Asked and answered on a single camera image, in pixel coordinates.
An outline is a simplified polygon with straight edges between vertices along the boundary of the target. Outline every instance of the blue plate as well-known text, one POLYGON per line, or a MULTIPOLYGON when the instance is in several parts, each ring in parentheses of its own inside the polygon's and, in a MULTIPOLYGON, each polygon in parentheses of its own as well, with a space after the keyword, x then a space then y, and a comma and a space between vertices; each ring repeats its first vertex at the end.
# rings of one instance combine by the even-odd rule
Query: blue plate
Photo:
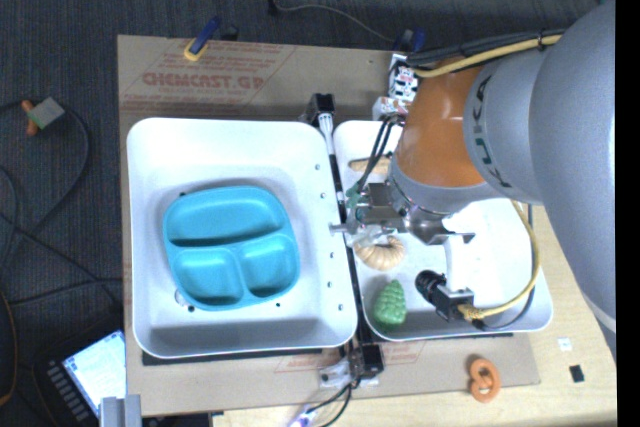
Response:
POLYGON ((289 216, 266 189, 220 187, 180 196, 167 208, 162 229, 179 292, 203 310, 274 299, 300 276, 289 216))

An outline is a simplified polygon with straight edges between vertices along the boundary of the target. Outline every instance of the black carpet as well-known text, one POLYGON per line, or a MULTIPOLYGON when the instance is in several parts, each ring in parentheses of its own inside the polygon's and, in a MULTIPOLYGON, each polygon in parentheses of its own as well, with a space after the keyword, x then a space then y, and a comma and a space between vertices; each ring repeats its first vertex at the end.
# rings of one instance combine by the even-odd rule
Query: black carpet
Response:
POLYGON ((0 426, 49 425, 28 365, 118 307, 118 34, 191 37, 218 15, 223 28, 239 29, 241 41, 390 49, 402 31, 421 27, 427 47, 437 47, 567 27, 599 2, 272 0, 270 13, 268 1, 0 0, 0 166, 8 176, 0 176, 0 290, 13 305, 20 351, 17 393, 0 408, 0 426), (348 12, 371 30, 326 9, 284 9, 317 4, 348 12), (14 102, 49 96, 68 114, 27 137, 14 102), (12 227, 10 183, 18 228, 2 257, 12 227))

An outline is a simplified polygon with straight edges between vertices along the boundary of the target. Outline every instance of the green toy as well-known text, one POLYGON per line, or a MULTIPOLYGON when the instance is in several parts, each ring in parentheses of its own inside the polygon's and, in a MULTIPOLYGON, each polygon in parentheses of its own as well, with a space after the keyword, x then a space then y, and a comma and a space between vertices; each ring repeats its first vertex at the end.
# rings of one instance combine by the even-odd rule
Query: green toy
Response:
POLYGON ((386 330, 404 323, 407 318, 407 306, 404 289, 397 279, 385 285, 380 292, 373 306, 373 318, 386 330))

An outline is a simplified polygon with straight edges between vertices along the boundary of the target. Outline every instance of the yellow cable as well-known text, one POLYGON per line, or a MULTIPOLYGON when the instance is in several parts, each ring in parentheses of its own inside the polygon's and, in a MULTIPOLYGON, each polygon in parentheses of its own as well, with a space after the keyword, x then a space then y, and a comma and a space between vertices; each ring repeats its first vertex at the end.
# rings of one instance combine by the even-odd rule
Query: yellow cable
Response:
POLYGON ((513 45, 506 45, 504 47, 494 48, 493 50, 488 50, 487 52, 482 52, 480 54, 467 57, 466 59, 462 59, 460 61, 456 61, 454 63, 447 64, 445 66, 441 66, 434 70, 421 70, 418 68, 414 68, 413 72, 418 77, 421 77, 421 78, 437 77, 439 75, 444 75, 445 73, 451 73, 454 71, 461 70, 463 68, 468 68, 469 66, 475 66, 485 61, 489 61, 490 59, 495 59, 496 57, 502 57, 505 55, 513 54, 515 52, 522 52, 523 50, 537 48, 540 45, 542 46, 553 45, 560 39, 560 37, 561 35, 556 35, 556 36, 546 36, 541 39, 536 38, 536 39, 529 39, 526 41, 520 41, 519 43, 514 43, 513 45))
POLYGON ((538 274, 540 273, 540 255, 535 233, 533 232, 531 225, 527 221, 524 212, 520 208, 520 205, 515 201, 511 201, 511 203, 516 209, 516 212, 518 212, 518 216, 520 217, 520 220, 522 221, 524 227, 527 229, 527 233, 529 234, 529 238, 531 239, 531 258, 533 259, 533 271, 531 273, 531 279, 529 280, 529 283, 527 283, 527 286, 522 289, 522 292, 520 292, 516 297, 501 306, 495 306, 493 308, 476 308, 471 304, 458 305, 458 310, 460 311, 460 313, 462 313, 465 320, 472 321, 475 319, 484 319, 491 315, 497 315, 498 313, 502 313, 503 311, 508 310, 512 306, 516 305, 529 292, 531 292, 536 284, 536 280, 538 279, 538 274))

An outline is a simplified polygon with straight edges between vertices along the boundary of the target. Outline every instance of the orange ring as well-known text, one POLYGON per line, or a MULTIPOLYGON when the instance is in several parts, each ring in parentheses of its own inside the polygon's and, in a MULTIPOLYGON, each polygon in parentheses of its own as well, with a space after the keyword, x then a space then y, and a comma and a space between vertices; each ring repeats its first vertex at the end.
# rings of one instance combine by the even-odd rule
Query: orange ring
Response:
POLYGON ((496 366, 488 359, 478 358, 469 367, 471 395, 478 402, 491 402, 500 391, 502 383, 496 366))

